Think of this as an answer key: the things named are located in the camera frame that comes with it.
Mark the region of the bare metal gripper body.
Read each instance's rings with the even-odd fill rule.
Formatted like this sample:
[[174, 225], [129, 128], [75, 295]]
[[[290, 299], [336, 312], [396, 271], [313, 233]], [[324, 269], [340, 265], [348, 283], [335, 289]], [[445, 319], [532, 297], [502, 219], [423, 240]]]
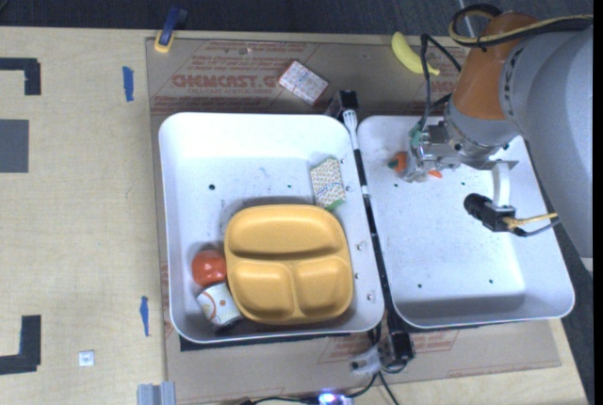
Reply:
[[435, 161], [438, 170], [456, 169], [470, 162], [463, 143], [453, 138], [444, 121], [436, 124], [419, 122], [413, 128], [413, 158], [419, 166], [423, 161]]

